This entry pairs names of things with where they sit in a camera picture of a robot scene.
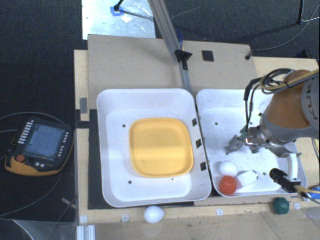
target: yellow tray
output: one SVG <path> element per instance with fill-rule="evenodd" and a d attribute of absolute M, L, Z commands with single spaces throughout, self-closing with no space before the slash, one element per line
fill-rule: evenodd
<path fill-rule="evenodd" d="M 188 128 L 177 119 L 147 118 L 134 122 L 129 145 L 133 167 L 143 177 L 176 177 L 187 174 L 194 166 Z"/>

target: table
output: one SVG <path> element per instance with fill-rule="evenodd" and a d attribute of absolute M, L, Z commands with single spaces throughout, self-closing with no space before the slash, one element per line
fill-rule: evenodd
<path fill-rule="evenodd" d="M 185 42 L 185 46 L 193 47 L 194 43 Z M 217 45 L 211 43 L 204 43 L 206 49 L 210 47 L 210 45 Z M 76 99 L 76 109 L 81 109 L 81 99 L 83 98 L 89 99 L 87 101 L 90 104 L 90 88 L 89 88 L 89 53 L 86 50 L 76 50 L 74 52 L 74 69 L 75 69 L 75 99 Z M 264 57 L 253 57 L 252 58 L 256 74 L 258 76 L 263 76 L 264 74 L 278 68 L 291 68 L 291 69 L 305 69 L 305 70 L 315 70 L 319 66 L 316 60 L 311 59 L 294 59 L 294 58 L 264 58 Z M 81 121 L 88 122 L 89 121 L 89 111 L 82 111 L 80 114 Z M 88 162 L 89 162 L 89 130 L 78 128 L 76 130 L 76 142 L 75 142 L 75 154 L 76 154 L 76 165 L 77 165 L 77 187 L 78 187 L 78 217 L 79 223 L 81 225 L 98 225 L 98 224 L 107 224 L 104 226 L 97 226 L 97 233 L 104 235 L 105 230 L 108 232 L 115 232 L 116 234 L 122 234 L 121 239 L 129 239 L 132 237 L 132 234 L 137 236 L 136 239 L 142 239 L 142 237 L 146 237 L 147 229 L 149 229 L 149 225 L 146 224 L 144 220 L 144 207 L 137 208 L 124 208 L 124 209 L 109 209 L 109 210 L 88 210 Z M 297 141 L 297 148 L 299 151 L 303 153 L 301 156 L 301 161 L 304 166 L 304 170 L 306 176 L 308 178 L 308 185 L 314 186 L 319 184 L 319 163 L 314 154 L 314 150 L 312 147 L 312 142 L 310 139 L 299 139 Z M 305 202 L 298 198 L 296 194 L 293 195 L 285 195 L 285 198 L 290 202 L 290 210 L 292 216 L 290 216 L 290 220 L 288 220 L 288 216 L 286 217 L 287 222 L 283 222 L 282 219 L 279 219 L 272 213 L 270 213 L 271 207 L 270 203 L 275 198 L 275 196 L 259 196 L 259 197 L 242 197 L 242 198 L 224 198 L 224 197 L 210 197 L 204 201 L 195 202 L 193 207 L 167 207 L 165 208 L 165 218 L 163 222 L 161 222 L 160 227 L 154 226 L 154 230 L 158 230 L 160 232 L 163 231 L 163 227 L 168 228 L 171 233 L 177 232 L 180 227 L 183 225 L 184 232 L 194 232 L 195 225 L 198 226 L 199 229 L 205 229 L 212 231 L 212 222 L 215 223 L 223 223 L 226 222 L 226 218 L 228 218 L 228 223 L 233 222 L 234 228 L 243 231 L 243 227 L 252 227 L 252 224 L 255 224 L 260 229 L 256 228 L 255 234 L 257 236 L 260 231 L 265 233 L 269 232 L 270 236 L 273 236 L 275 233 L 277 235 L 276 230 L 279 230 L 278 227 L 280 224 L 285 223 L 286 226 L 292 226 L 292 224 L 296 224 L 295 230 L 296 232 L 297 225 L 301 224 L 300 218 L 304 218 L 303 227 L 309 228 L 310 234 L 320 233 L 320 223 L 317 220 L 316 222 L 312 222 L 310 218 L 306 216 L 306 211 L 309 209 L 317 209 L 317 205 L 312 202 Z M 296 211 L 295 205 L 297 207 L 300 206 L 302 210 Z M 220 219 L 218 216 L 219 212 L 223 212 L 223 219 Z M 124 224 L 121 223 L 122 215 L 129 215 L 130 223 Z M 239 220 L 247 220 L 244 225 L 240 225 Z M 221 236 L 226 236 L 228 230 L 225 228 L 221 233 Z M 199 235 L 203 235 L 204 238 L 201 239 L 211 239 L 205 238 L 206 234 L 200 231 Z M 240 235 L 237 233 L 237 230 L 231 235 L 237 236 L 238 239 L 241 239 Z"/>

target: black clamp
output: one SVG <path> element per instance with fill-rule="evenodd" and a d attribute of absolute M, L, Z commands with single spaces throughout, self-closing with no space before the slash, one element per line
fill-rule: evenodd
<path fill-rule="evenodd" d="M 176 59 L 178 60 L 178 62 L 182 62 L 182 67 L 183 70 L 188 71 L 188 64 L 187 61 L 190 59 L 190 57 L 193 55 L 190 52 L 186 52 L 183 50 L 176 50 L 174 52 Z"/>

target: dark green ball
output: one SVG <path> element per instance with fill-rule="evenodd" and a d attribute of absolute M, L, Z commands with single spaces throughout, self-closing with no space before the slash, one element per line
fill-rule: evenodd
<path fill-rule="evenodd" d="M 289 202 L 283 197 L 278 197 L 273 202 L 274 212 L 279 215 L 287 214 L 289 212 L 289 207 Z"/>

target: black floor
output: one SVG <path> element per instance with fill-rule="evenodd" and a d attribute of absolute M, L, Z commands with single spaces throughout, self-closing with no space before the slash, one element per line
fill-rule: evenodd
<path fill-rule="evenodd" d="M 254 56 L 295 58 L 307 51 L 319 59 L 319 20 L 297 24 L 301 0 L 165 0 L 174 26 L 185 40 L 248 44 Z M 308 20 L 320 0 L 305 0 Z M 0 117 L 17 112 L 43 112 L 75 125 L 73 51 L 87 49 L 82 40 L 82 0 L 0 0 Z M 0 122 L 0 131 L 16 129 L 24 116 Z M 13 134 L 0 134 L 5 155 Z M 38 204 L 4 218 L 56 221 L 75 197 L 72 156 L 56 189 Z M 17 176 L 0 163 L 0 216 L 45 195 L 58 175 L 45 178 Z M 72 222 L 71 208 L 61 219 Z"/>

